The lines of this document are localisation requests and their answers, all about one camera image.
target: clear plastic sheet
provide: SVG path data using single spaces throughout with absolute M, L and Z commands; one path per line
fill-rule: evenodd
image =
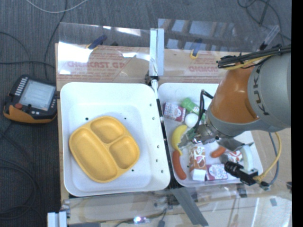
M 248 29 L 255 29 L 256 36 L 247 37 Z M 159 29 L 151 30 L 61 23 L 57 90 L 69 82 L 147 84 L 150 76 L 158 76 L 159 85 L 219 83 L 224 71 L 218 70 L 217 60 L 256 51 L 263 42 L 272 47 L 277 31 L 277 26 L 264 29 L 171 19 L 159 19 Z M 95 50 L 89 50 L 87 46 L 101 35 L 107 39 Z M 199 38 L 202 42 L 198 56 L 191 58 Z M 292 226 L 291 129 L 279 134 L 283 146 L 280 172 L 269 189 L 241 183 L 187 188 L 209 226 Z M 267 169 L 275 158 L 268 133 L 254 131 L 252 136 L 262 167 Z M 274 177 L 275 169 L 267 175 L 267 182 Z M 136 226 L 140 217 L 144 226 L 158 226 L 160 220 L 166 226 L 194 226 L 169 188 L 73 198 L 62 183 L 61 195 L 69 224 L 96 222 L 110 227 L 125 222 Z

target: white tray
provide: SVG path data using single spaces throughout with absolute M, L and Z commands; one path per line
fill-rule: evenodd
M 181 105 L 181 102 L 184 98 L 189 97 L 191 100 L 199 105 L 200 101 L 200 92 L 202 89 L 204 89 L 206 92 L 208 92 L 211 95 L 214 95 L 216 92 L 216 89 L 218 87 L 218 84 L 196 84 L 196 83 L 164 83 L 159 86 L 159 99 L 161 101 L 161 105 L 163 106 L 164 103 L 173 103 L 177 105 Z M 211 99 L 208 97 L 205 97 L 205 109 L 208 108 Z M 164 125 L 165 125 L 165 131 L 167 135 L 168 145 L 169 145 L 169 152 L 170 156 L 172 156 L 173 147 L 171 146 L 171 136 L 176 127 L 178 127 L 181 124 L 185 124 L 177 122 L 175 120 L 164 118 Z M 243 142 L 245 144 L 249 144 L 253 142 L 253 137 L 251 135 L 250 131 L 244 132 L 243 134 L 235 137 L 236 140 Z M 206 163 L 207 164 L 219 164 L 221 163 L 218 158 L 211 158 L 210 154 L 212 151 L 218 148 L 218 144 L 216 142 L 206 144 L 205 147 L 205 156 L 206 156 Z M 256 149 L 255 144 L 253 144 L 250 147 L 253 155 L 254 160 L 254 167 L 259 170 L 259 172 L 263 172 L 262 164 Z M 199 187 L 199 186 L 205 186 L 205 185 L 218 185 L 218 184 L 228 184 L 228 183 L 240 183 L 238 178 L 235 178 L 228 174 L 228 179 L 226 180 L 215 180 L 215 181 L 193 181 L 189 172 L 189 154 L 188 149 L 184 148 L 182 150 L 183 155 L 180 157 L 180 163 L 181 166 L 186 173 L 187 177 L 185 180 L 181 180 L 177 174 L 174 175 L 176 180 L 185 187 Z
M 170 181 L 160 116 L 154 91 L 144 84 L 72 82 L 61 90 L 63 176 L 66 190 L 78 197 L 156 191 Z M 113 116 L 140 148 L 138 162 L 108 183 L 91 180 L 71 155 L 71 133 L 89 120 Z

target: dark gray floor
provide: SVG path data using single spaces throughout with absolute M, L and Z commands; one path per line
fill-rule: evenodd
M 65 0 L 31 1 L 45 10 L 65 8 Z M 81 1 L 67 0 L 66 7 Z M 239 1 L 247 5 L 254 0 Z M 254 28 L 265 1 L 256 0 L 246 10 L 237 0 L 91 0 L 66 13 L 51 14 L 25 0 L 0 0 L 0 107 L 3 108 L 5 95 L 21 74 L 55 82 L 55 71 L 50 66 L 3 62 L 46 61 L 54 65 L 54 43 L 59 38 L 55 29 L 61 19 L 69 23 L 139 29 L 157 27 L 159 18 L 242 23 Z M 282 35 L 277 36 L 273 44 L 290 44 L 292 0 L 270 0 L 269 4 L 262 25 L 280 25 Z M 243 33 L 254 36 L 255 32 L 248 29 Z M 57 120 L 42 126 L 20 125 L 0 114 L 0 132 L 4 134 L 0 135 L 0 227 L 45 226 L 38 213 L 45 221 L 47 212 L 59 210 L 57 130 Z M 17 171 L 8 160 L 34 176 L 34 188 L 28 174 Z

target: yellow banana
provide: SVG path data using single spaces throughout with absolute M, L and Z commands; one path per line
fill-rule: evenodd
M 172 136 L 171 136 L 171 145 L 172 147 L 180 153 L 180 156 L 183 155 L 182 151 L 179 149 L 178 144 L 181 142 L 181 137 L 186 131 L 187 126 L 185 124 L 178 126 Z

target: yellow cable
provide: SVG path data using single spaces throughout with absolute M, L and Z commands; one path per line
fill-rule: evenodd
M 253 179 L 257 182 L 257 183 L 261 183 L 263 178 L 266 177 L 266 175 L 269 173 L 269 171 L 274 167 L 274 165 L 277 163 L 278 159 L 280 158 L 281 156 L 281 152 L 282 152 L 282 141 L 281 141 L 281 138 L 279 136 L 279 134 L 277 132 L 275 132 L 276 134 L 276 137 L 278 138 L 278 142 L 279 142 L 279 149 L 278 149 L 278 153 L 277 153 L 277 156 L 275 158 L 275 160 L 273 161 L 273 163 L 269 166 L 269 168 L 263 172 L 261 175 L 259 176 L 255 176 L 253 177 Z
M 253 63 L 255 61 L 259 61 L 259 60 L 261 60 L 263 58 L 266 58 L 266 57 L 269 57 L 269 56 L 272 56 L 272 55 L 266 55 L 266 56 L 258 57 L 258 58 L 255 58 L 255 59 L 251 59 L 251 60 L 249 60 L 249 61 L 247 61 L 247 62 L 245 62 L 243 64 L 234 65 L 232 67 L 225 67 L 223 69 L 225 69 L 225 70 L 235 70 L 237 68 L 241 68 L 241 67 L 247 66 L 247 65 L 249 65 L 249 64 L 251 64 L 251 63 Z

